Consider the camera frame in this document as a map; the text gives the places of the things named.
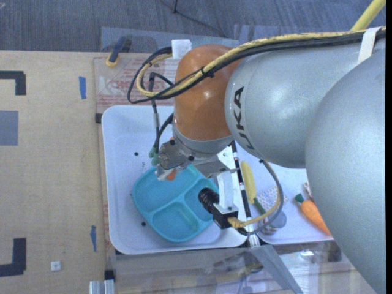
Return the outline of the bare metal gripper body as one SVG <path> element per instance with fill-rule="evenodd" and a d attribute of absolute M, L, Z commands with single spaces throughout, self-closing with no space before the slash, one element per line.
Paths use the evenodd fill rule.
<path fill-rule="evenodd" d="M 169 140 L 162 144 L 158 158 L 159 164 L 164 170 L 186 167 L 194 161 L 195 157 L 191 153 L 185 152 L 181 146 L 182 144 L 176 140 Z"/>

